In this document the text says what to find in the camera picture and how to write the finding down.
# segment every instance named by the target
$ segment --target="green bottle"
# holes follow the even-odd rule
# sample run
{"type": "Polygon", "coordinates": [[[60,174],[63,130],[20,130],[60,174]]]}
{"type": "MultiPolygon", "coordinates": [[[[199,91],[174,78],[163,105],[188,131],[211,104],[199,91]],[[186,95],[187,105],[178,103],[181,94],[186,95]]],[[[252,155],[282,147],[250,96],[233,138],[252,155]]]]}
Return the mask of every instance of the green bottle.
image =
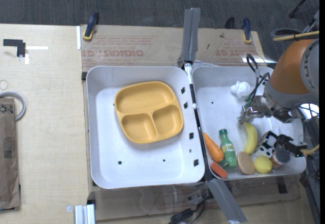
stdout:
{"type": "Polygon", "coordinates": [[[227,168],[237,167],[237,158],[233,143],[229,140],[227,129],[221,129],[219,131],[221,143],[220,148],[223,151],[224,160],[229,163],[227,168]]]}

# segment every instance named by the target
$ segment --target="yellow banana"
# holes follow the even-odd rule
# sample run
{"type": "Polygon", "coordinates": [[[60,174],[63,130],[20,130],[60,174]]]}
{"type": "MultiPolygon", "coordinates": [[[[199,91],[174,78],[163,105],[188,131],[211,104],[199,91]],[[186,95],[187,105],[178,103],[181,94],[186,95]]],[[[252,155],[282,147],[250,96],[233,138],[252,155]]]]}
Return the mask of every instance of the yellow banana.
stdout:
{"type": "Polygon", "coordinates": [[[250,123],[244,122],[244,126],[247,133],[247,142],[244,151],[251,154],[257,146],[257,131],[256,128],[250,123]]]}

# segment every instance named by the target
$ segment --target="beige table surface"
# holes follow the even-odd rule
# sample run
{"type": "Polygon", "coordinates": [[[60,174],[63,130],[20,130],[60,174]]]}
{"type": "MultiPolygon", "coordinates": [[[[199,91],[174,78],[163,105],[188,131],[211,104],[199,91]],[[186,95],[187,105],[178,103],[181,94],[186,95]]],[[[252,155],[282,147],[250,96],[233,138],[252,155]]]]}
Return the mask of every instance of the beige table surface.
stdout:
{"type": "MultiPolygon", "coordinates": [[[[48,47],[30,50],[26,65],[18,60],[16,47],[0,45],[0,80],[7,81],[6,91],[21,94],[27,106],[17,122],[21,206],[0,212],[0,223],[73,223],[67,206],[85,205],[89,194],[76,27],[0,24],[0,36],[1,41],[18,39],[26,46],[48,47]]],[[[297,186],[297,200],[241,207],[249,223],[314,223],[305,190],[297,186]]],[[[169,221],[168,215],[103,223],[169,221]]],[[[228,222],[220,209],[210,209],[197,223],[228,222]]]]}

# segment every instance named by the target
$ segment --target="yellow ball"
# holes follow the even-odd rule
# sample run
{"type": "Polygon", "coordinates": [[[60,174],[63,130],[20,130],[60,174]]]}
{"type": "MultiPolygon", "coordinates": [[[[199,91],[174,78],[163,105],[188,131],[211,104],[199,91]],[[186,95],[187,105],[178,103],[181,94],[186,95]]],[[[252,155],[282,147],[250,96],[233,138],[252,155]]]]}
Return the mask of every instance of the yellow ball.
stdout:
{"type": "Polygon", "coordinates": [[[272,162],[266,156],[256,158],[254,166],[259,173],[269,173],[272,170],[272,162]]]}

